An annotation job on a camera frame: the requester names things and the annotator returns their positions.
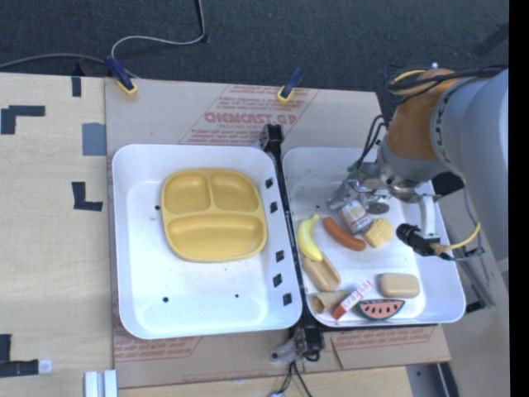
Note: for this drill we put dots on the thin black rod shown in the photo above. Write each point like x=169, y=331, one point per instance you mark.
x=289, y=217

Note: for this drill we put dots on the tan bread loaf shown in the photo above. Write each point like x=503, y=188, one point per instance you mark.
x=399, y=285

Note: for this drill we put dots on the yellow corn cob piece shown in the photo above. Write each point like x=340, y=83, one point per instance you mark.
x=379, y=233

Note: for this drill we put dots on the black cylinder on white bracket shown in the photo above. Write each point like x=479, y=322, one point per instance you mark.
x=415, y=238

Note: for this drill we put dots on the tan hot dog bun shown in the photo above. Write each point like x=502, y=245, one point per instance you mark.
x=322, y=274

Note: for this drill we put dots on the white plastic tray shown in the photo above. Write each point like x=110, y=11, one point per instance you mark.
x=396, y=263
x=198, y=296

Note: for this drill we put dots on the red and white tube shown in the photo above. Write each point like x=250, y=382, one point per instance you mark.
x=351, y=301

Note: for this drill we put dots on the orange sausage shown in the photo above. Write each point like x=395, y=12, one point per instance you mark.
x=343, y=235

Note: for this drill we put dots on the yellow banana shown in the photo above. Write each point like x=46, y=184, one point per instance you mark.
x=308, y=238

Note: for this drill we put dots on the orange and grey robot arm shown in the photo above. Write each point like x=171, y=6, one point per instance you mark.
x=471, y=130

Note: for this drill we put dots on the yellow divided plate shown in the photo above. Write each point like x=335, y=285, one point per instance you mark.
x=215, y=230

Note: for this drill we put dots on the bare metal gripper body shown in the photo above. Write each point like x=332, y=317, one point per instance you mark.
x=386, y=182

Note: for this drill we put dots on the brown cardboard board, red print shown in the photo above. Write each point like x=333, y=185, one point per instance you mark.
x=173, y=114

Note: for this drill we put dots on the white and red can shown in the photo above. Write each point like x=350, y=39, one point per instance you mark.
x=356, y=217

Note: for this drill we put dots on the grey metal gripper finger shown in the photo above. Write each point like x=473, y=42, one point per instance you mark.
x=378, y=208
x=339, y=195

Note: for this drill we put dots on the tan ice cream cone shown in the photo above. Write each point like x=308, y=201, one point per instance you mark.
x=327, y=300

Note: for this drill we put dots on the red watermelon slice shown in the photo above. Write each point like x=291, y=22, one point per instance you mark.
x=380, y=307

